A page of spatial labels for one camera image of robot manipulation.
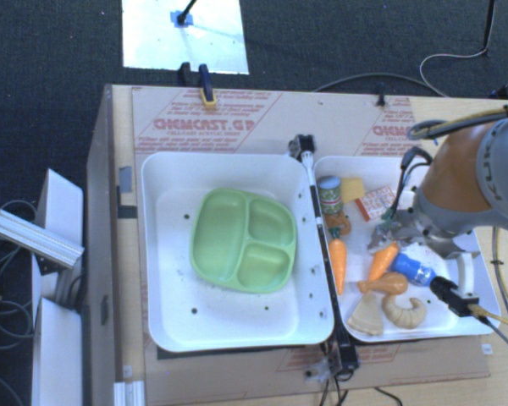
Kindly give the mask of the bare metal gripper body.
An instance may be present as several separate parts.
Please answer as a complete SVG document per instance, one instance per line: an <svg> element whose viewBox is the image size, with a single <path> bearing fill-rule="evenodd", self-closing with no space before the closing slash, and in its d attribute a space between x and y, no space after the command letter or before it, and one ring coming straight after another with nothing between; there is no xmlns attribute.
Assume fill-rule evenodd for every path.
<svg viewBox="0 0 508 406"><path fill-rule="evenodd" d="M419 208L398 210L392 218L392 228L407 228L408 245L425 245L445 260L467 252L455 242L454 234L437 227Z"/></svg>

